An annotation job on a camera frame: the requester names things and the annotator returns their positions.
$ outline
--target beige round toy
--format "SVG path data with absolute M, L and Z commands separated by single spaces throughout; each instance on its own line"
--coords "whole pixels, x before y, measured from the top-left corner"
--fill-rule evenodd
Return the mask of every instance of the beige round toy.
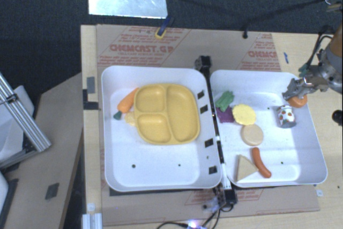
M 263 131 L 256 124 L 243 126 L 241 136 L 243 141 L 250 146 L 258 146 L 263 141 Z
M 248 105 L 238 104 L 232 109 L 232 114 L 237 123 L 252 125 L 256 121 L 255 111 Z

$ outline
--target white tray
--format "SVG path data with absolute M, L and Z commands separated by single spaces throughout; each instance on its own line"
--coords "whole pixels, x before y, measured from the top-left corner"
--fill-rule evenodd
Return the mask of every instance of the white tray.
M 211 75 L 214 101 L 224 91 L 233 91 L 235 98 L 231 106 L 251 106 L 257 115 L 256 124 L 264 132 L 264 140 L 258 147 L 265 166 L 272 173 L 271 178 L 266 179 L 257 172 L 236 182 L 238 155 L 252 160 L 251 147 L 241 138 L 241 125 L 218 120 L 226 172 L 235 185 L 248 188 L 325 181 L 327 169 L 307 104 L 293 108 L 295 127 L 283 129 L 278 124 L 275 108 L 286 104 L 282 92 L 287 90 L 292 78 L 297 77 L 285 72 L 218 70 Z
M 117 191 L 203 189 L 216 186 L 221 168 L 211 105 L 204 76 L 194 69 L 108 67 L 101 77 L 105 142 L 105 177 Z M 113 119 L 122 98 L 136 87 L 174 83 L 187 87 L 195 96 L 200 113 L 200 134 L 182 145 L 154 145 L 145 142 L 136 127 L 122 118 Z M 198 99 L 197 94 L 204 96 Z

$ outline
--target cardboard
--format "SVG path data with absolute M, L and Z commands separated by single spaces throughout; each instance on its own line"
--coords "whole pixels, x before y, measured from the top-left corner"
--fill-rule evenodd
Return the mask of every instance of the cardboard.
M 210 55 L 211 71 L 280 71 L 277 52 L 269 33 L 195 29 L 167 29 L 165 38 L 154 38 L 155 27 L 98 25 L 96 52 L 98 91 L 101 74 L 111 65 L 192 68 L 200 55 Z M 101 93 L 98 94 L 101 106 Z M 101 200 L 104 226 L 204 219 L 203 209 L 213 197 L 212 190 L 166 191 L 124 194 L 110 191 L 103 175 L 102 112 L 99 111 Z M 243 189 L 238 203 L 223 217 L 266 215 L 319 210 L 313 186 Z

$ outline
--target green toy vegetable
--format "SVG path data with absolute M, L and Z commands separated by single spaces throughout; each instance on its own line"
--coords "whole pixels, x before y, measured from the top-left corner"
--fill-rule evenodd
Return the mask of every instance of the green toy vegetable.
M 225 112 L 227 107 L 234 101 L 234 94 L 231 91 L 224 92 L 221 97 L 215 102 L 215 106 L 222 112 Z

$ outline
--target dark gray floor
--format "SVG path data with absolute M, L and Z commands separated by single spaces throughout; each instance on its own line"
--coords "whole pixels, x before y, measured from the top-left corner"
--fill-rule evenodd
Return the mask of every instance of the dark gray floor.
M 0 0 L 0 72 L 33 101 L 78 73 L 80 25 L 158 26 L 161 20 L 90 16 L 88 0 Z M 341 14 L 320 0 L 167 0 L 174 27 L 317 33 Z

